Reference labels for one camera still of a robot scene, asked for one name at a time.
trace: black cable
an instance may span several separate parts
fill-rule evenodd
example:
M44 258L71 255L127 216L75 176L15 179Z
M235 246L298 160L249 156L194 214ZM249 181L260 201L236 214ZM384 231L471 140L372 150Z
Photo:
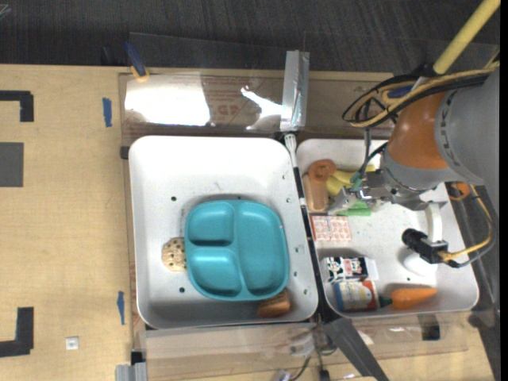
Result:
M372 158L374 158L375 156L377 156L379 153L381 153L382 151L384 151L385 147L387 146L387 142L384 143L384 144L381 144L378 148L376 148L370 156L366 157L365 158L365 161L364 163L362 164L362 166L360 167L360 169L358 170L358 174L360 175L360 178L363 178L364 175L365 175L365 170L367 169L367 165L369 163L370 160L372 160Z
M368 158L368 155L371 151L371 130L370 129L365 129L364 141L365 141L365 156L364 156L364 163L365 163L365 160Z
M384 123L386 120L391 118L391 116L396 115L401 110L405 109L408 105L410 105L411 103L416 102L417 100L420 100L422 98L430 96L431 94L442 93L442 92L445 92L445 91L448 91L448 90L463 89L465 87L474 87L474 86L481 85L481 84L483 84L485 82L485 80L487 79L487 76L488 75L481 76L479 78L465 79L465 80L457 82L457 83L453 83L453 84L449 84L449 85L442 85L442 86L438 86L438 87L434 87L434 88L428 89L428 90L426 90L426 91L424 91L424 92L422 92L422 93L412 97L411 99L407 100L406 102L402 103L400 106L395 107L394 109L392 109L390 111L389 114L387 114L386 116L380 118L378 121L372 123L371 125L368 126L368 128L371 129L372 127L376 127L376 126Z
M319 359L319 371L323 371L323 358L321 357L321 352L319 350L316 351L317 357Z
M474 263L478 259L482 258L485 254L487 254L494 247L494 245L497 241L497 238L498 238L498 232L494 227L494 222L492 221L490 214L488 213L487 209L485 209L485 205L483 204L482 198L477 194L477 192L474 190L474 187L472 185L470 185L470 187L472 188L471 189L472 193L475 194L475 196L473 196L471 199L472 200L477 199L479 204L482 206L483 211L485 212L485 217L487 219L487 223L488 223L489 229L491 231L491 238L490 238L489 242L487 243L487 245L481 248L481 251L479 251L479 252L477 251L476 255L474 257L469 258L467 261L465 261L463 263L457 263L455 260L447 261L446 264L449 265L450 267L453 267L453 268L465 267L466 265Z
M368 111L371 109L371 101L369 100L364 106L364 120L368 119Z
M390 114L390 120L392 123L397 124L398 114Z
M491 228L492 228L491 241L489 241L489 244L486 247L483 247L481 249L481 251L478 251L474 257L470 258L469 260L467 260L463 263L457 263L455 260L450 260L447 262L447 264L452 268L462 268L462 267L465 267L466 265L469 265L469 264L477 261L478 259L482 258L485 254L487 254L494 247L494 244L497 240L497 232L494 229L494 226L492 225L492 223L491 223Z
M332 348L329 352L325 352L324 350L321 350L321 355L324 357L332 356L337 351L337 347Z
M467 77L467 78L463 78L463 79L460 79L458 81L455 81L453 83L446 83L446 84L443 84L443 85L440 85L440 86L437 86L437 87L434 87L434 88L430 88L428 90L425 90L423 92L421 92L420 94L412 97L411 99L408 99L407 101L403 102L401 105L395 107L394 109L392 109L390 111L390 113L388 113L387 115L385 115L384 117L380 118L378 121L370 124L369 126L367 126L366 128L372 128L372 127L376 127L377 125L380 125L382 123L384 123L386 120L388 119L391 119L394 115L396 115L397 113L399 113L402 109L406 108L409 104L411 103L414 103L416 102L417 100L420 100L426 96L430 96L431 94L436 94L436 93L441 93L441 92L444 92L444 91L448 91L448 90L455 90L455 89L461 89L461 88L465 88L465 87L473 87L473 86L477 86L477 85L480 85L480 84L483 84L485 82L485 80L487 79L487 77L489 76L490 74L487 74L487 75L474 75L474 76L470 76L470 77ZM383 86L386 86L386 85L389 85L389 84L392 84L392 83L385 83L383 84ZM354 118L353 119L347 119L345 118L346 114L351 110L352 107L354 107L355 104L358 103L358 101L360 101L363 97L365 97L366 95L372 93L373 91L377 91L378 89L380 89L382 83L380 83L378 86L376 86L375 88L371 89L370 91L368 91L367 93L363 94L362 96L360 96L357 100L355 100L342 114L342 119L348 123L353 123L357 120L355 120ZM380 102L376 99L376 98L371 98L369 99L370 100L375 100L377 101L377 104L381 106L382 109L386 110L387 108L384 107L382 104L380 104Z
M349 110L351 110L352 107L354 107L355 104L357 104L364 96L367 96L368 94L372 93L372 92L376 92L376 93L379 93L379 89L385 87L385 86L388 86L388 85L391 85L391 84L395 84L395 83L404 83L404 82L412 82L412 83L415 83L416 81L418 80L418 77L417 76L414 76L414 75L399 75L399 76L394 76L393 78L389 78L389 79L386 79L384 81L382 81L381 83L378 83L377 85L375 85L374 87L372 87L370 90L368 90L366 93L362 94L361 96L358 97L357 100L355 100L353 103L351 103L351 105L349 105L349 107L343 112L342 114L342 120L344 121L347 121L344 117L345 115L349 112Z
M304 373L304 371L307 369L307 367L309 367L309 362L310 362L310 356L308 356L305 361L303 362L303 365L302 365L302 369L298 372L297 375L295 375L293 378L290 379L290 381L296 381L297 379L299 379L302 374Z

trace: toy carrot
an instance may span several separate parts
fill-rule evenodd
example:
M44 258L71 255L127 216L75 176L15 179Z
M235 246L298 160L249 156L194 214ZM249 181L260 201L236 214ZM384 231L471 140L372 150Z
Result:
M393 291L390 297L394 309L404 310L425 301L436 293L435 288L401 288Z

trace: white sticker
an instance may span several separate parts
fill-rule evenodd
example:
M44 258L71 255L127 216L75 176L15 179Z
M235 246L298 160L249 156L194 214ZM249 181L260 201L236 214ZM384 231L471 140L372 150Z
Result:
M77 350L79 348L79 337L66 337L65 348L67 350Z

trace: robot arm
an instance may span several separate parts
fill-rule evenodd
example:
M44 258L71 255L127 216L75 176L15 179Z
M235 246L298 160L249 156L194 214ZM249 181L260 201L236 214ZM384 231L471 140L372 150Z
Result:
M484 185L499 213L499 67L477 87L431 94L408 105L381 151L377 171L340 197L382 199L423 210L420 194L443 182Z

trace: wooden table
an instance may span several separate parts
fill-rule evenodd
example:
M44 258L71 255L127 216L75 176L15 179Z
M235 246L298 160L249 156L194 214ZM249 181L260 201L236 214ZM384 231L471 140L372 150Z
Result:
M0 65L0 71L0 90L30 90L35 100L35 121L24 123L19 103L0 102L0 142L23 142L25 155L23 187L0 187L0 341L14 339L18 307L32 306L35 317L33 349L0 358L0 379L113 380L133 345L119 156L118 76L128 69ZM112 102L110 127L103 98ZM467 351L380 364L391 379L493 379L477 330L464 331ZM78 337L79 348L67 350L67 337ZM330 372L355 370L341 364ZM317 372L301 379L318 379Z

